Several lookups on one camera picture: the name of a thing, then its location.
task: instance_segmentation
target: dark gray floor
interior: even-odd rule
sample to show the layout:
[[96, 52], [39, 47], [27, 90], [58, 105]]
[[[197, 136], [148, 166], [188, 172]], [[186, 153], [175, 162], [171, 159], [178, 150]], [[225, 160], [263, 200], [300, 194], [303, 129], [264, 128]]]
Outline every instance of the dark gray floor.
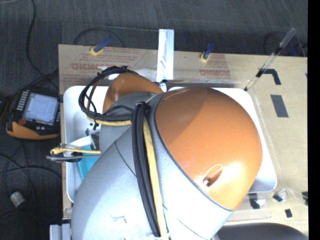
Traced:
[[[269, 55], [295, 28], [282, 55], [308, 55], [308, 0], [6, 1], [0, 0], [0, 95], [6, 97], [58, 68], [58, 44], [94, 45], [106, 36], [115, 47], [157, 49], [157, 30], [174, 29], [177, 51], [200, 52], [215, 42], [216, 53]], [[58, 76], [51, 81], [57, 86]], [[41, 87], [57, 91], [48, 81]], [[59, 142], [21, 141], [1, 127], [0, 172], [47, 170], [1, 175], [0, 239], [49, 239], [49, 224], [60, 222], [61, 183], [51, 174], [59, 175], [60, 166], [45, 158]], [[24, 212], [9, 200], [16, 190], [27, 199]]]

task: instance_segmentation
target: button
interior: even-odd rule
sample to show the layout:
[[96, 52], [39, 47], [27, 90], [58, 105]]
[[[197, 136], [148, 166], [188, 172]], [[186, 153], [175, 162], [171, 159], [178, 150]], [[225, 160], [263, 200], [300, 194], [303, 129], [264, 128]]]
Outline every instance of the button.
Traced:
[[27, 123], [27, 121], [26, 120], [24, 120], [24, 119], [19, 119], [19, 121], [18, 121], [18, 124], [19, 125], [21, 125], [21, 126], [25, 126], [26, 125], [26, 123]]

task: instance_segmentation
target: turquoise object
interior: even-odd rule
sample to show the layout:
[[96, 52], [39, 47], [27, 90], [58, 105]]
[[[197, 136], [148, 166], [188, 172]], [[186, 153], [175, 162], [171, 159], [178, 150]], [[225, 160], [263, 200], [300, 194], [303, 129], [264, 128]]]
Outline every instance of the turquoise object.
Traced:
[[[82, 150], [92, 150], [91, 146], [84, 146], [81, 148]], [[94, 154], [90, 153], [83, 153], [84, 156], [92, 156]], [[91, 167], [95, 164], [95, 162], [99, 159], [99, 157], [90, 157], [90, 158], [83, 158], [78, 162], [78, 167], [81, 175], [81, 179], [84, 180], [87, 173], [90, 171]]]

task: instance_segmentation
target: lifting eye hole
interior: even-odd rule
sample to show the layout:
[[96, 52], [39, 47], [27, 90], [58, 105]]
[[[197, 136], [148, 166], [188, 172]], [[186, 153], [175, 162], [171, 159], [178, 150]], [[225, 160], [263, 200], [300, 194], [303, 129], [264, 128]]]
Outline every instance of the lifting eye hole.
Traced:
[[207, 173], [205, 174], [205, 177], [203, 179], [203, 184], [207, 187], [211, 187], [213, 183], [215, 183], [223, 170], [223, 166], [221, 164], [216, 164], [213, 167], [211, 167]]

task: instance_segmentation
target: display screen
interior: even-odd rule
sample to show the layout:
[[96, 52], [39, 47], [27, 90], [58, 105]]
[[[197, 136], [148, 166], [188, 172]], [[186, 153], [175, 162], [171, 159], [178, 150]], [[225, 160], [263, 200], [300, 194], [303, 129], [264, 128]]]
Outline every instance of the display screen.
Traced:
[[56, 97], [31, 92], [22, 118], [53, 126], [58, 107], [59, 102]]

